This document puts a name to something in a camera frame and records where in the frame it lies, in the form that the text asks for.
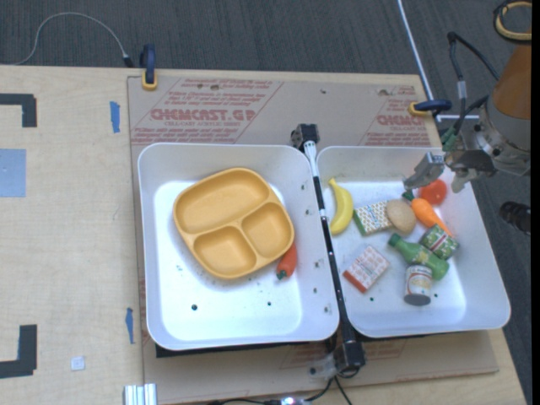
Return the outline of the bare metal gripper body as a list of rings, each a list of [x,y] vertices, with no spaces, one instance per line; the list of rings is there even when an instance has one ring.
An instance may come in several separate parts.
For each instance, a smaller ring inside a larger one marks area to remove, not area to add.
[[[475,170],[491,176],[505,172],[528,176],[531,169],[531,122],[503,116],[480,116],[464,124],[446,163],[452,170]]]

